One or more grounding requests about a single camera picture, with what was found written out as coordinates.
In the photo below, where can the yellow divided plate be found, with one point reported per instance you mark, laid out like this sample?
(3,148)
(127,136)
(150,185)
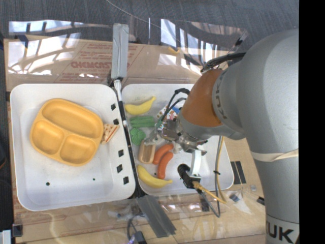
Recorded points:
(66,126)

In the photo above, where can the green bean pods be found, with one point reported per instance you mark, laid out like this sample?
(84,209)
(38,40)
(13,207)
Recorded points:
(142,121)

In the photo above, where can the tan pizza slice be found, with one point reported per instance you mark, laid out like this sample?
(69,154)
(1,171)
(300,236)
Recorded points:
(109,133)

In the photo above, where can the yellow banana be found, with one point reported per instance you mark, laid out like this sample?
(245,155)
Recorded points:
(139,107)
(149,178)

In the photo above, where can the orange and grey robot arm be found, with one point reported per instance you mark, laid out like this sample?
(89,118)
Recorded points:
(266,85)

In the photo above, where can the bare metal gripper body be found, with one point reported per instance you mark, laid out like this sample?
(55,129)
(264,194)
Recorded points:
(175,133)

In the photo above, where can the brown cardboard board red print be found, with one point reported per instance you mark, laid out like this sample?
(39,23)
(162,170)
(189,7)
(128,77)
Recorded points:
(142,57)

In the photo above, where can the white plastic tray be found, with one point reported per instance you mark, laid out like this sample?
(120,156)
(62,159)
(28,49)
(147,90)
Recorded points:
(76,187)
(218,177)

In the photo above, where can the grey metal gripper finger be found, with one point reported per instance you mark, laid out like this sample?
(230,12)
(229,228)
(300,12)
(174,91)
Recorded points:
(154,138)
(160,127)

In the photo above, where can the tan hot dog bun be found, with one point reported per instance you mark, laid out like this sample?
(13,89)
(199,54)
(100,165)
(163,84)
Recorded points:
(146,152)

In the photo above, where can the green broccoli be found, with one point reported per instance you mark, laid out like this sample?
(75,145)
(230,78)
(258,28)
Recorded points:
(137,136)

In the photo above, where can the white speckled toy food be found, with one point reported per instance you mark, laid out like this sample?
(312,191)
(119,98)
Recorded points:
(162,113)

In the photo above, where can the orange sausage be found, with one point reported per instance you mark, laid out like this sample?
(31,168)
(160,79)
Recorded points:
(161,153)
(163,165)

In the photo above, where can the black cylinder on white bracket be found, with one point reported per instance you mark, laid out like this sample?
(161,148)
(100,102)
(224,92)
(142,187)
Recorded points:
(188,178)

